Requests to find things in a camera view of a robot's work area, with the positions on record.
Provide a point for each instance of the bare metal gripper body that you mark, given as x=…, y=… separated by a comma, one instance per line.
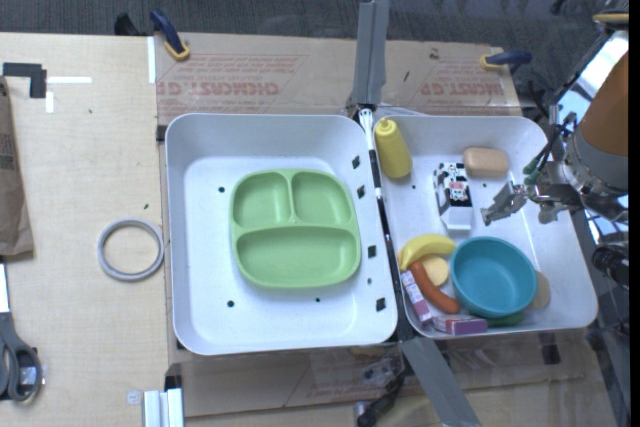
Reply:
x=557, y=187

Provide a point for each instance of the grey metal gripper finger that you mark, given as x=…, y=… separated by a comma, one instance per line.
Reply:
x=496, y=214
x=510, y=195

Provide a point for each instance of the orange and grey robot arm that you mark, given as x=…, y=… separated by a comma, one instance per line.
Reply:
x=605, y=115

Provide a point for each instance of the beige toy bread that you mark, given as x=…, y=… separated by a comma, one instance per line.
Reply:
x=486, y=162

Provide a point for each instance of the white cow print carton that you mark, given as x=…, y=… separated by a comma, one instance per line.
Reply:
x=456, y=200

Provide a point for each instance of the blue bowl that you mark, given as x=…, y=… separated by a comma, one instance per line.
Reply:
x=492, y=277

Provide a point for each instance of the white plastic tray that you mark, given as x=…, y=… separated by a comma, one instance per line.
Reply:
x=555, y=260
x=200, y=225

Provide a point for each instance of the yellow banana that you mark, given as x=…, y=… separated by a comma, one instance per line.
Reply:
x=425, y=246

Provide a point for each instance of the yellow round biscuit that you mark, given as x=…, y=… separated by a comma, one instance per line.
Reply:
x=438, y=272

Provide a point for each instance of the beige round biscuit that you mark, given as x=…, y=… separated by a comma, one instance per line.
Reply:
x=543, y=290

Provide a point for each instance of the orange sausage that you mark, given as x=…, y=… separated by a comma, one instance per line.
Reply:
x=430, y=289

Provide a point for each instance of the green flat toy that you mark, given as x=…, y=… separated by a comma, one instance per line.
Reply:
x=510, y=320

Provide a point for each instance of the pink rectangular box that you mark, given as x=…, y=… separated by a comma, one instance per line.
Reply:
x=460, y=325

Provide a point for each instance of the pink and white carton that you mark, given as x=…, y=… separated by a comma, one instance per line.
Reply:
x=417, y=301

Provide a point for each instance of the yellow squeeze bottle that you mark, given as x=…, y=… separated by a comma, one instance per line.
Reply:
x=393, y=152

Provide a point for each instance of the green divided plate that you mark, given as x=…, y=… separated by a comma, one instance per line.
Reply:
x=295, y=260

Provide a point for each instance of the brown cardboard board red print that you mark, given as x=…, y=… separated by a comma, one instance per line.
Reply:
x=225, y=85

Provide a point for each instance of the white tape roll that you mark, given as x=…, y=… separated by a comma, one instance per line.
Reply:
x=106, y=265

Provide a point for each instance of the brown paper bag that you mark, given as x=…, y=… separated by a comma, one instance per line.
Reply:
x=11, y=175

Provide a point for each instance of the black cylinder on white bracket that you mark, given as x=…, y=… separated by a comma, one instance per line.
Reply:
x=607, y=262

